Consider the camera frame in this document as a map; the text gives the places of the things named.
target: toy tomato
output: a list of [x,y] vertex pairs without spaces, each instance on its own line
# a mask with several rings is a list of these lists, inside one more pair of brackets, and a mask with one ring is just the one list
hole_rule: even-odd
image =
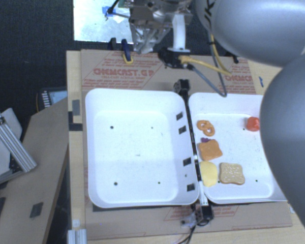
[[259,131],[260,130],[260,119],[257,117],[249,117],[246,129],[250,131]]

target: orange pretzel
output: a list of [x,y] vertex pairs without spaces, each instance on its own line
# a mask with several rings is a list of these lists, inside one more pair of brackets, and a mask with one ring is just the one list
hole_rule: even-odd
[[197,127],[202,130],[206,136],[213,136],[215,134],[214,126],[207,120],[199,120]]

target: white tray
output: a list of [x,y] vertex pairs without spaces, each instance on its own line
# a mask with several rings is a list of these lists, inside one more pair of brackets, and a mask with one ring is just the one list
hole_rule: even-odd
[[199,187],[186,109],[179,95],[99,88],[87,94],[85,105],[88,191],[95,205],[196,201]]
[[[260,132],[245,129],[247,118],[259,117],[262,96],[229,94],[221,98],[213,93],[195,93],[190,97],[189,107],[192,116],[195,141],[201,138],[216,139],[223,155],[211,160],[217,166],[222,162],[237,163],[243,167],[245,183],[241,186],[222,184],[204,187],[204,193],[212,202],[218,204],[248,203],[266,201],[284,201],[284,194],[279,188],[266,160]],[[197,121],[208,120],[215,134],[207,137],[196,126]]]

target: cardboard box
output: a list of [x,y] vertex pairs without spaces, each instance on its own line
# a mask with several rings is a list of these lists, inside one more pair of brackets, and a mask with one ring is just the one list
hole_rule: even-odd
[[[69,75],[73,84],[81,84],[80,93],[71,88],[72,99],[69,99],[69,110],[72,102],[80,102],[82,122],[77,115],[77,120],[83,123],[83,149],[84,149],[84,205],[85,228],[88,240],[123,238],[134,236],[152,236],[163,234],[187,233],[188,228],[183,228],[180,221],[192,211],[189,206],[175,207],[143,207],[100,209],[95,207],[88,197],[87,190],[87,146],[84,97],[95,87],[146,89],[146,90],[172,90],[174,83],[179,79],[189,79],[191,84],[190,94],[194,92],[212,92],[206,83],[195,73],[188,70],[174,70],[165,68],[158,60],[156,54],[132,55],[133,65],[126,65],[117,51],[83,50],[68,54],[70,63]],[[212,58],[195,56],[212,64]],[[231,58],[222,58],[224,65],[233,73],[233,76],[224,78],[229,93],[255,94],[254,81],[245,59],[239,59],[235,65]],[[217,73],[199,67],[208,78],[220,87]],[[286,202],[254,203],[242,205],[219,205],[214,208],[215,218],[205,227],[199,227],[197,232],[212,232],[239,229],[258,229],[292,226],[289,208]]]

